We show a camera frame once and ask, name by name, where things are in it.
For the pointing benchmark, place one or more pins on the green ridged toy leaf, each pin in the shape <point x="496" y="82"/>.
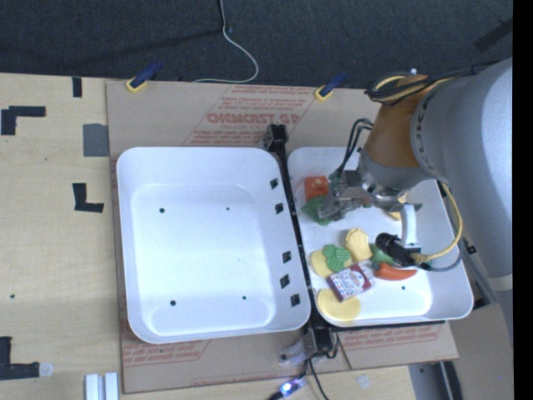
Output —
<point x="336" y="256"/>

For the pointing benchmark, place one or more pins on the white plastic tray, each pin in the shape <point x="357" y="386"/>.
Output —
<point x="416" y="298"/>
<point x="200" y="244"/>

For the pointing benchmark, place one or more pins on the large yellow round toy slice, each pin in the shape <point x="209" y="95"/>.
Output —
<point x="337" y="308"/>

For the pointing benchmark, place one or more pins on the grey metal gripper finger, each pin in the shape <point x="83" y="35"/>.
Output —
<point x="352" y="205"/>
<point x="329" y="211"/>

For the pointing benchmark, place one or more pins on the yellow ridged toy chip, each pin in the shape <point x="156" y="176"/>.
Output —
<point x="358" y="244"/>

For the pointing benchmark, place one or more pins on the red and white packet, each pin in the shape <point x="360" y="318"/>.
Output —
<point x="350" y="282"/>

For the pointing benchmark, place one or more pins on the orange carrot with green top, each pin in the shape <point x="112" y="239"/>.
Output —
<point x="393" y="272"/>

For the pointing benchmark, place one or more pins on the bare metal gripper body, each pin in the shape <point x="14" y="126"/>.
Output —
<point x="375" y="192"/>

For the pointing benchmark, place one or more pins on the brown cardboard board red print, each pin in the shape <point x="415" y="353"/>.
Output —
<point x="166" y="115"/>

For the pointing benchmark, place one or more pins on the small yellow round toy slice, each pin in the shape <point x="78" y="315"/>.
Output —
<point x="318" y="263"/>

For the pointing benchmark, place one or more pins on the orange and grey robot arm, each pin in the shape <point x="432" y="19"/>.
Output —
<point x="462" y="140"/>

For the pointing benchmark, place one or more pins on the green toy lettuce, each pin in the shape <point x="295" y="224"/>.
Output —
<point x="311" y="210"/>

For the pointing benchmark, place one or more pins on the black cylinder on white bracket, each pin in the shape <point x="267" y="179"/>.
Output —
<point x="395" y="246"/>

